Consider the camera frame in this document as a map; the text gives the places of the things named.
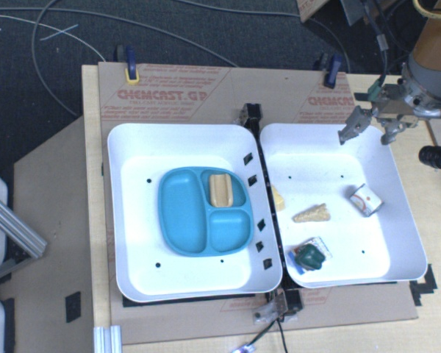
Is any thin black rod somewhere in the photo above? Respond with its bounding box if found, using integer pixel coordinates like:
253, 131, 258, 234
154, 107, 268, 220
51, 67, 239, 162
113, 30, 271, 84
250, 118, 288, 290

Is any white blue and red packet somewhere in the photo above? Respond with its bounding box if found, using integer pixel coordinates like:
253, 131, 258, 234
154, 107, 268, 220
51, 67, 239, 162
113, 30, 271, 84
288, 236, 334, 275

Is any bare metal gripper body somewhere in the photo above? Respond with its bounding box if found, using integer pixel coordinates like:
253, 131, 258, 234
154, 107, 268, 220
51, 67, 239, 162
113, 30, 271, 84
374, 82, 441, 122

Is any white plastic tray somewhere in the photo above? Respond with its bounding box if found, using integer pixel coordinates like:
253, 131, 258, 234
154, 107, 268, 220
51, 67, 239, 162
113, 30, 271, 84
259, 122, 429, 289
107, 123, 284, 303

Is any black cylinder on white bracket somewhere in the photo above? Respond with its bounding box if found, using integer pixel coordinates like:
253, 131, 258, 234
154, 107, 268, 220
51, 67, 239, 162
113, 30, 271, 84
418, 144, 441, 171

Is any tan toy pizza slice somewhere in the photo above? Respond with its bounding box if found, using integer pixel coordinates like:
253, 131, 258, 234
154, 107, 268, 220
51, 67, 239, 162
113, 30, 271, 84
292, 202, 331, 224

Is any white and orange small can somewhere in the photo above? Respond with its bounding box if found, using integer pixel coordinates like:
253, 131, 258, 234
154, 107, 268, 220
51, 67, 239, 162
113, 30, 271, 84
349, 183, 384, 218

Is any blue divided plate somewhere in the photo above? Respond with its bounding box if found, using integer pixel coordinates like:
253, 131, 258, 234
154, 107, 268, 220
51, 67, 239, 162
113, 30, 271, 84
157, 165, 253, 259

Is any green toy bell pepper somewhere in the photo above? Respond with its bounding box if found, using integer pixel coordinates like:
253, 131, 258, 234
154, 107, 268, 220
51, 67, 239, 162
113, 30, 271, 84
294, 243, 326, 271

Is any brown cardboard board red print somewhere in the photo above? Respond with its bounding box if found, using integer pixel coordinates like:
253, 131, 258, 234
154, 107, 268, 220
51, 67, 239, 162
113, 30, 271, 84
97, 61, 419, 346

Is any yellow toy cheese wedge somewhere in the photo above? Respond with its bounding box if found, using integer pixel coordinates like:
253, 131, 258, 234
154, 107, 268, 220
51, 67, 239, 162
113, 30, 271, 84
270, 184, 286, 213

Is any tan toy hot dog bun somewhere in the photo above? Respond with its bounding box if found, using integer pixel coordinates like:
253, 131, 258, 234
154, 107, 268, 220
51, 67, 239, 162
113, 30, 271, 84
208, 173, 234, 209

